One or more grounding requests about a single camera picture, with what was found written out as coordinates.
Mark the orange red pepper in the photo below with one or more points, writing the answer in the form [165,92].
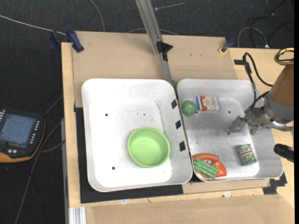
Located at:
[222,169]

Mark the black cylinder on white bracket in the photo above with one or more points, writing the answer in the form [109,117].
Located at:
[283,151]

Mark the green asparagus bunch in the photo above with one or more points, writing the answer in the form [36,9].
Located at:
[206,168]

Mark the brown cardboard board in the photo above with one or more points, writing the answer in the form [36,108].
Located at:
[130,59]

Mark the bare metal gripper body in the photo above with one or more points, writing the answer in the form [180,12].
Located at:
[264,118]

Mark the green and white can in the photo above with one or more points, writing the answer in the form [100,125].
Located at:
[246,154]

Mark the green bowl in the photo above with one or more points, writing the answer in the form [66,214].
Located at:
[148,147]

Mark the white orange blue carton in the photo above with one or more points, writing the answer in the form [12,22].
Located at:
[208,103]

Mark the orange sausage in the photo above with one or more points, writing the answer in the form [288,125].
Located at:
[205,156]

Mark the white plastic tray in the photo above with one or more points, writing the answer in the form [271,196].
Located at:
[217,134]
[121,148]

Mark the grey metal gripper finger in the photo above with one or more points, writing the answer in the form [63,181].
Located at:
[236,125]
[254,129]

